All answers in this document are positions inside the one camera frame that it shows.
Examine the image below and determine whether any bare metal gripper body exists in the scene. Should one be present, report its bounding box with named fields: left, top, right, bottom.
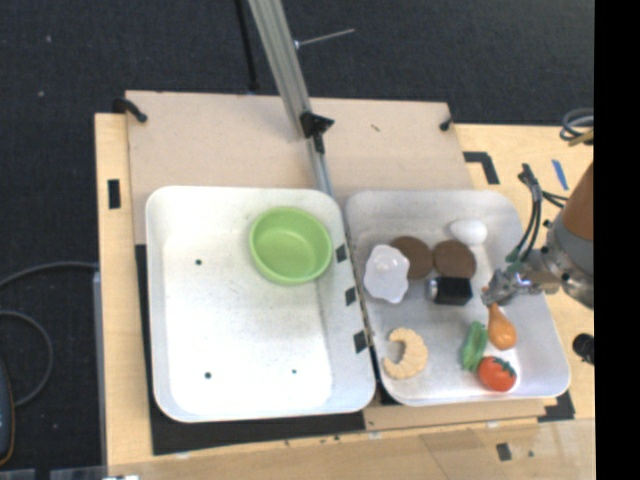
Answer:
left=518, top=248, right=595, bottom=311

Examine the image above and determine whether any small black can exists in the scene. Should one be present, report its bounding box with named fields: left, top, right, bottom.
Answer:
left=425, top=275, right=474, bottom=307

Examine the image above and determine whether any orange chicken drumstick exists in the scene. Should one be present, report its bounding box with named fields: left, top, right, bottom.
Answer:
left=486, top=301, right=518, bottom=352

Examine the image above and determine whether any brown round biscuit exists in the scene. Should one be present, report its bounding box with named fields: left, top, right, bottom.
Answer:
left=389, top=235, right=435, bottom=281
left=431, top=238, right=478, bottom=281

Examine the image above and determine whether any white plastic tray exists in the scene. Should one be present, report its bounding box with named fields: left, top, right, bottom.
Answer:
left=144, top=184, right=378, bottom=425
left=343, top=188, right=573, bottom=409

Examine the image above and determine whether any red tomato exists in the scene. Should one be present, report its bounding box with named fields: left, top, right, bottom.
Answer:
left=476, top=355, right=518, bottom=394

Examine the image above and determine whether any beige croissant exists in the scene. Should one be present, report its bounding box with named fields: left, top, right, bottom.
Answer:
left=381, top=326, right=430, bottom=381

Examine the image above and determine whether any white ruffled lump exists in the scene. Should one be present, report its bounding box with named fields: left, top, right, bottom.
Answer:
left=362, top=243, right=412, bottom=306

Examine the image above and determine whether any green bowl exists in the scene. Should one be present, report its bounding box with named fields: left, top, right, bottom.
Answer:
left=247, top=206, right=335, bottom=288

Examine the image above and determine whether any brown cardboard board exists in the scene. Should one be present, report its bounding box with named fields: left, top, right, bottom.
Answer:
left=123, top=89, right=549, bottom=432

